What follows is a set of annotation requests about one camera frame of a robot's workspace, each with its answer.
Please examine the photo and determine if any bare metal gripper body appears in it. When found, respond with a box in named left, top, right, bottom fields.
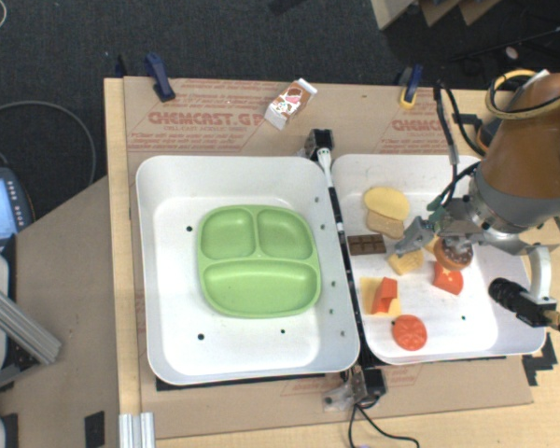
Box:
left=431, top=198, right=527, bottom=252

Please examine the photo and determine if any brown doughnut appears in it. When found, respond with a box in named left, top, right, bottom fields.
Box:
left=432, top=238, right=475, bottom=273

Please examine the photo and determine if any yellow cheese wedge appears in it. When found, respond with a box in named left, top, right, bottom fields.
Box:
left=386, top=247, right=425, bottom=276

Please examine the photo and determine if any tan toy bread slice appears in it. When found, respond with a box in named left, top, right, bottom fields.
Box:
left=366, top=210, right=406, bottom=241

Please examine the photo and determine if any red wedge with yellow star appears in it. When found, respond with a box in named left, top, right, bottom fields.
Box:
left=431, top=261, right=465, bottom=297

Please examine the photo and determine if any yellow toy bread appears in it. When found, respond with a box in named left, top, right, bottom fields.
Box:
left=363, top=186, right=411, bottom=219

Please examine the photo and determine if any brown chocolate bar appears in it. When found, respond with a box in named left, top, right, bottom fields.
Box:
left=347, top=233, right=387, bottom=257

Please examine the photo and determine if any orange wedge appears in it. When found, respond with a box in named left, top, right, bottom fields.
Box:
left=371, top=276, right=399, bottom=315

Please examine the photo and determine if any yellow cheese slice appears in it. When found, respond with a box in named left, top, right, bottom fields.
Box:
left=358, top=276, right=402, bottom=317

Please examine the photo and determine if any thin black and white rod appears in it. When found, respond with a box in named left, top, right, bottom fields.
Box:
left=315, top=147, right=368, bottom=371

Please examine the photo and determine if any white plastic tray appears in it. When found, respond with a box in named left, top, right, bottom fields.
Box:
left=329, top=153, right=548, bottom=367
left=134, top=155, right=361, bottom=386

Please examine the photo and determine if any round orange slice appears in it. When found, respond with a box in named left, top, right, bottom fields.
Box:
left=391, top=314, right=428, bottom=352

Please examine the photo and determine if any green divided plate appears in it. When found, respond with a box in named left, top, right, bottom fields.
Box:
left=196, top=204, right=322, bottom=319

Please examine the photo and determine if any white milk carton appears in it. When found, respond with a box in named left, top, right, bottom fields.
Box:
left=263, top=77, right=318, bottom=132

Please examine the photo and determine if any brown cardboard board red print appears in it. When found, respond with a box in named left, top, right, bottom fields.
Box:
left=122, top=76, right=536, bottom=441

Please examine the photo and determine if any black cylinder on white bracket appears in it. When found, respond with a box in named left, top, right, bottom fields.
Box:
left=488, top=245, right=559, bottom=329

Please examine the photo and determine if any black block with thin wires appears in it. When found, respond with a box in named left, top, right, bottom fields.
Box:
left=361, top=367, right=387, bottom=399
left=302, top=128, right=334, bottom=161

